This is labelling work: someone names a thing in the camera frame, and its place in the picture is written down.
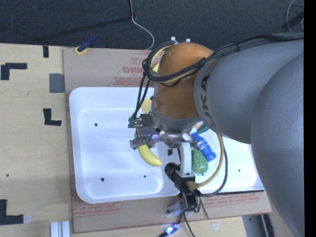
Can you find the black cylinder on white bracket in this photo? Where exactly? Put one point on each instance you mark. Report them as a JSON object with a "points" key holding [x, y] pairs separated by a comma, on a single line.
{"points": [[185, 159]]}

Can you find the blue and white bottle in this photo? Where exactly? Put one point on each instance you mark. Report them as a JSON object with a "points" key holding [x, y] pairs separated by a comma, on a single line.
{"points": [[205, 146]]}

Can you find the white plastic tray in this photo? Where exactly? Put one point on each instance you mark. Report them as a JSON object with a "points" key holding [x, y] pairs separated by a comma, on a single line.
{"points": [[239, 167], [111, 144]]}

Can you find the green grapes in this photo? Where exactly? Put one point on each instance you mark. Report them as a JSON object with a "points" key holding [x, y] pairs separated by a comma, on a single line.
{"points": [[200, 163]]}

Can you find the brown cardboard board red print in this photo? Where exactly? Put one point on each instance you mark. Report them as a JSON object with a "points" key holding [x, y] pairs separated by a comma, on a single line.
{"points": [[98, 68]]}

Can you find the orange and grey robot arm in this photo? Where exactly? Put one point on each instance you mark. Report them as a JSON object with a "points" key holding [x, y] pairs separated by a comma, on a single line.
{"points": [[247, 102]]}

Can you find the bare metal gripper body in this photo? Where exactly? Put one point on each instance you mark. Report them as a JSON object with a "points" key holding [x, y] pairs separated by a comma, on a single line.
{"points": [[148, 125]]}

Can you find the pale yellow rounded object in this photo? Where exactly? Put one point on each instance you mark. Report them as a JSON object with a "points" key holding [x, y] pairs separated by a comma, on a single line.
{"points": [[146, 105]]}

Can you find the yellow banana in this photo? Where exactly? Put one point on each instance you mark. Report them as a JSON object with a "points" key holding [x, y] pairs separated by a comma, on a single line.
{"points": [[149, 157]]}

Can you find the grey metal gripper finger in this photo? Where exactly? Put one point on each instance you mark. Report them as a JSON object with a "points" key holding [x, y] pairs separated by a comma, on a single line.
{"points": [[153, 143], [135, 143]]}

